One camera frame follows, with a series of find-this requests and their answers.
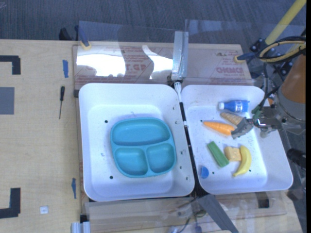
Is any white plastic tray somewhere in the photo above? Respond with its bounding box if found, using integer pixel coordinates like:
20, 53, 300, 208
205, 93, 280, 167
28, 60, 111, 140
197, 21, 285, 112
78, 83, 196, 202
180, 84, 294, 195

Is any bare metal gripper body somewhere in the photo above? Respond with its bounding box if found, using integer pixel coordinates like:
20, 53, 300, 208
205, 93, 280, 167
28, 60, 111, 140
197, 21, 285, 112
252, 106, 284, 138

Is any yellow banana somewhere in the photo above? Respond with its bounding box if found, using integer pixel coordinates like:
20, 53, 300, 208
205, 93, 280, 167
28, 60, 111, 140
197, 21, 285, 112
232, 145, 252, 178

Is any black screwdriver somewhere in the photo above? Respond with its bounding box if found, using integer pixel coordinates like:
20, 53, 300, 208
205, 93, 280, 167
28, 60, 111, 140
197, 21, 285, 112
58, 86, 66, 120

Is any orange carrot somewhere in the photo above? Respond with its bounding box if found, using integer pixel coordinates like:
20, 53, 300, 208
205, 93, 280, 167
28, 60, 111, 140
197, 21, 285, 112
203, 121, 236, 136

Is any yellow cheese wedge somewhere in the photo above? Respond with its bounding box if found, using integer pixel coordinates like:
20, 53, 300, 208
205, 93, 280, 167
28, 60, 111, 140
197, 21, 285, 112
224, 146, 242, 162

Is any blue bottle white cap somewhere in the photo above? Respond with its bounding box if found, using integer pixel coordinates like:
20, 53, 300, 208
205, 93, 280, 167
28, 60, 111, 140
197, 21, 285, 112
218, 100, 250, 113

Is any green stick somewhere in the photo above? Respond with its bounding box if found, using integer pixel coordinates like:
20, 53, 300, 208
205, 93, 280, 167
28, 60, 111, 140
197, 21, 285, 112
207, 141, 230, 168

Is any blue divided plate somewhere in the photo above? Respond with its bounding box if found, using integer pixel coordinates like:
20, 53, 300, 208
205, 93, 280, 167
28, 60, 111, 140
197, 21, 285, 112
110, 117, 177, 179

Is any tan waffle ice cream cone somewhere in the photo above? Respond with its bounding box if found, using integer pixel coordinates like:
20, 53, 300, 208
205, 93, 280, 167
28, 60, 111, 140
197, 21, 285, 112
220, 112, 244, 126

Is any brown cardboard board red print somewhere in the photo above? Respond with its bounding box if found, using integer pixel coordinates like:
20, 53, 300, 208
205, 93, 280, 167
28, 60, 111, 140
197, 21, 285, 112
72, 41, 288, 219

